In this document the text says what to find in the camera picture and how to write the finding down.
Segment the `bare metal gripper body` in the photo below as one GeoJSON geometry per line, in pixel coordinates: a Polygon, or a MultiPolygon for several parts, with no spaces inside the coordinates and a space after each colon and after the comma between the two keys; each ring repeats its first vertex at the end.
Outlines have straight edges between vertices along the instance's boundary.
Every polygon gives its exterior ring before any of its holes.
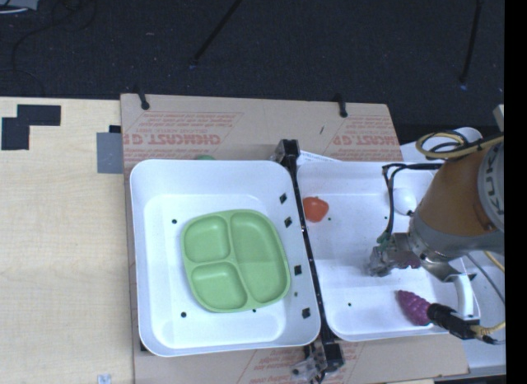
{"type": "Polygon", "coordinates": [[[450,280],[449,261],[410,233],[392,235],[388,245],[388,266],[391,269],[422,268],[440,281],[450,280]]]}

